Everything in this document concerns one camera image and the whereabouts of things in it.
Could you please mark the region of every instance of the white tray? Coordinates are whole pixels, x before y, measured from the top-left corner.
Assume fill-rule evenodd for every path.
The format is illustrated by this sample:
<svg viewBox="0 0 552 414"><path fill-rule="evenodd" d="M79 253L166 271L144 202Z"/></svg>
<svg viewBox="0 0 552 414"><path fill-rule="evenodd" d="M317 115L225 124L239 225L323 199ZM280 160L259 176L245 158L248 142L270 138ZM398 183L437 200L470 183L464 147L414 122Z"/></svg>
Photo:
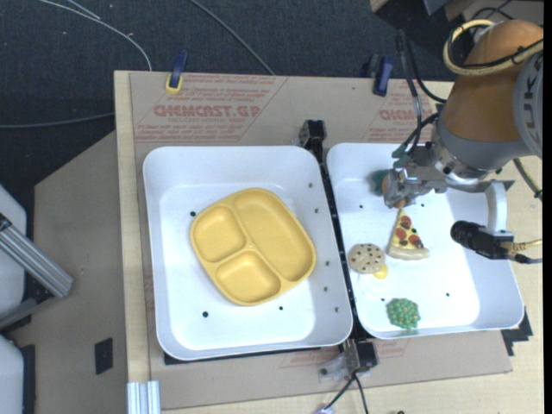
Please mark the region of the white tray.
<svg viewBox="0 0 552 414"><path fill-rule="evenodd" d="M370 174L392 167L398 145L338 144L328 153L328 171L346 253L357 243L371 242L386 250L398 211L389 210L373 192ZM488 260L450 238L450 228L465 220L486 224L485 194L448 189L419 197L406 209L424 245L425 260L386 256L386 279L350 270L359 320L382 339L427 336L519 324L524 305L508 260ZM419 306L417 329L391 325L386 305L408 298Z"/></svg>
<svg viewBox="0 0 552 414"><path fill-rule="evenodd" d="M353 318L319 167L300 147L160 147L143 167L157 336L182 361L337 345ZM308 279L264 304L228 301L190 242L191 214L250 187L272 191L317 251Z"/></svg>

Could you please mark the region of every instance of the divided plate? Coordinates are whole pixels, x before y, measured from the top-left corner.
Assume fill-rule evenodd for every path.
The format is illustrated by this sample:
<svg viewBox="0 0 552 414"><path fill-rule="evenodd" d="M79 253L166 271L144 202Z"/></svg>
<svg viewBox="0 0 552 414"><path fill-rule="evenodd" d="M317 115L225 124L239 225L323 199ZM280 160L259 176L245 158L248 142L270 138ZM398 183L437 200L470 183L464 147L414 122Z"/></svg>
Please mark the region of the divided plate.
<svg viewBox="0 0 552 414"><path fill-rule="evenodd" d="M229 300L262 304L311 274L317 254L311 239L272 192L252 188L203 210L191 225L201 264Z"/></svg>
<svg viewBox="0 0 552 414"><path fill-rule="evenodd" d="M330 149L328 170L336 197L346 252L359 243L387 249L398 210L374 193L372 174L392 167L398 145L343 143ZM375 337L393 339L515 327L524 305L508 260L488 260L450 237L464 220L485 225L484 193L448 189L430 193L405 208L430 257L400 260L386 256L388 274L376 279L349 269L359 320ZM386 306L394 298L418 304L417 329L391 325Z"/></svg>
<svg viewBox="0 0 552 414"><path fill-rule="evenodd" d="M348 338L353 317L320 168L311 153L295 146L159 147L145 159L143 179L157 337L165 352L195 361L318 348ZM310 237L316 263L288 292L240 305L225 298L202 267L190 232L202 210L250 188L270 191L285 204Z"/></svg>

